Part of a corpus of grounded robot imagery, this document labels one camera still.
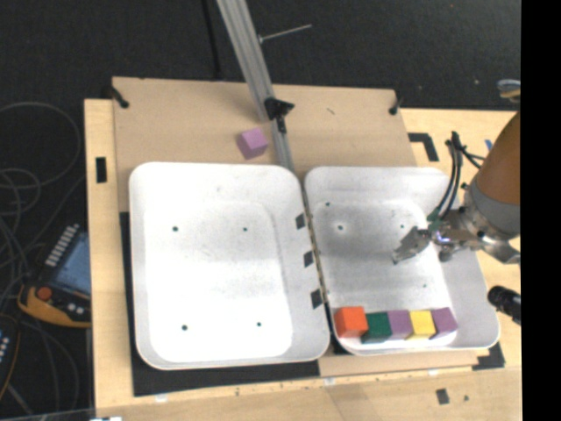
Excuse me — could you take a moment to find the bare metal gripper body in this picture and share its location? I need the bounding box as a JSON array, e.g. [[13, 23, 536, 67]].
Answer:
[[430, 208, 522, 265]]

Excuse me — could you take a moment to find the purple cube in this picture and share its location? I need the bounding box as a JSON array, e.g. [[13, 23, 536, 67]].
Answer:
[[387, 309, 415, 341], [236, 127, 269, 161], [430, 306, 459, 340]]

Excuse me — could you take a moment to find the black cylinder on white bracket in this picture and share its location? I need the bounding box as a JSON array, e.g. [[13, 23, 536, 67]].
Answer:
[[486, 284, 522, 326]]

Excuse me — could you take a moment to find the yellow cube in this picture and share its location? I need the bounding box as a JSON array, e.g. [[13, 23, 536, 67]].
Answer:
[[408, 310, 437, 341]]

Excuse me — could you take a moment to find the orange cube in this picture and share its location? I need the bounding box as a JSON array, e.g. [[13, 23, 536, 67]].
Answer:
[[333, 306, 370, 339]]

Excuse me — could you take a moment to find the white plastic tray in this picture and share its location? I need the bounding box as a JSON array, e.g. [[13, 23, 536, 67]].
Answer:
[[302, 165, 501, 358], [128, 161, 331, 371]]

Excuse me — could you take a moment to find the green cube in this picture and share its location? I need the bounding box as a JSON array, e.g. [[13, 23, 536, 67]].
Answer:
[[359, 311, 393, 346]]

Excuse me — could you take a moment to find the brown cardboard board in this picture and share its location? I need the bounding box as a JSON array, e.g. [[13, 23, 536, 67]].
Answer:
[[111, 75, 488, 379]]

